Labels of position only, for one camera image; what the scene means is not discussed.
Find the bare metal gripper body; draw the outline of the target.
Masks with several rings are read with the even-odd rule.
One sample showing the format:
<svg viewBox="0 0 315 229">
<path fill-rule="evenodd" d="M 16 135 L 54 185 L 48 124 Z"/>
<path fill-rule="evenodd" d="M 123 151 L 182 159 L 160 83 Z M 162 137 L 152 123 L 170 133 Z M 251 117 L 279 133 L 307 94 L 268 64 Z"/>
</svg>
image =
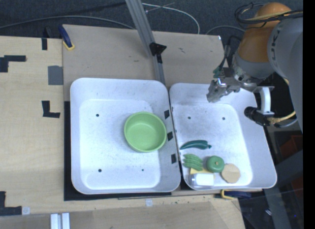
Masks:
<svg viewBox="0 0 315 229">
<path fill-rule="evenodd" d="M 224 67 L 220 72 L 220 88 L 226 92 L 239 92 L 241 88 L 253 92 L 259 84 L 261 79 L 249 76 L 242 69 Z"/>
</svg>

